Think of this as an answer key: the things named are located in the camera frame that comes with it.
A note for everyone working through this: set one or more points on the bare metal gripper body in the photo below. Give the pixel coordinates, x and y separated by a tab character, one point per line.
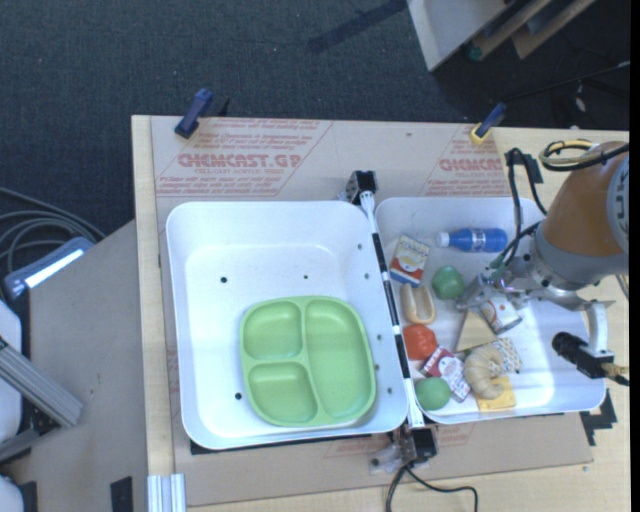
535	285

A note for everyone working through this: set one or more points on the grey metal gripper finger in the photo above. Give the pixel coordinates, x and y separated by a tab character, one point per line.
520	301
469	296

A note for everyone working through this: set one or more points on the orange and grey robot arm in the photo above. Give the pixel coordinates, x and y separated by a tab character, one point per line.
580	220

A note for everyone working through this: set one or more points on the white can with orange print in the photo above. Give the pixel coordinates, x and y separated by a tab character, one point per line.
502	315

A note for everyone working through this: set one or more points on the green toy pepper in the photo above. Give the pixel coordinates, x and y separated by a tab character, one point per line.
447	282

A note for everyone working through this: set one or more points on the beige toy wedge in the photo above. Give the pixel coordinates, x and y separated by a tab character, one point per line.
472	332

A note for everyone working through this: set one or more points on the white patterned packet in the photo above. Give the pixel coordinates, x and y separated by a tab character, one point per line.
511	352

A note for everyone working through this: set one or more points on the blue bottle with white cap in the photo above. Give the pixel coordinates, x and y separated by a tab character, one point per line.
475	240

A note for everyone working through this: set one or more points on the pale yellow toy bun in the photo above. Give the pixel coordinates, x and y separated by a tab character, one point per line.
411	305

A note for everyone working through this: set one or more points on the white plastic tray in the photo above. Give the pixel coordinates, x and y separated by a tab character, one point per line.
280	240
545	360

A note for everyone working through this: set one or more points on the orange toy pepper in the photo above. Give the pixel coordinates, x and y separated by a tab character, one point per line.
419	341

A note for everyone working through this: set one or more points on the white, orange and blue carton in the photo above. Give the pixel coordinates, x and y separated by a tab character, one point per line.
409	260

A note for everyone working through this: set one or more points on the pale yellow toy croissant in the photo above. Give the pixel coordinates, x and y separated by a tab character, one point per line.
482	370

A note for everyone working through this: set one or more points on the red and white carton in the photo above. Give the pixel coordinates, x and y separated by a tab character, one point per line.
445	370

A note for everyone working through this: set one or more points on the thin black and white rod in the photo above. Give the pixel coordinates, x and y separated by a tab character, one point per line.
389	295

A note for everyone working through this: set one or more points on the yellow toy cheese slice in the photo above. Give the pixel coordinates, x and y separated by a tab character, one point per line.
505	399

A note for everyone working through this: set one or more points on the green toy apple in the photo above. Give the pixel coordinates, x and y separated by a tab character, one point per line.
432	394

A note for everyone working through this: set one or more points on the green divided plate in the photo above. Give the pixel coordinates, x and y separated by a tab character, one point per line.
330	360

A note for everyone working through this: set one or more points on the brown cardboard board, red print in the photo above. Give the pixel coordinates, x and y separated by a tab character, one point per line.
260	160

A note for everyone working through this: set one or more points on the black cylinder on white bracket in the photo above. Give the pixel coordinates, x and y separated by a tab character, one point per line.
580	352

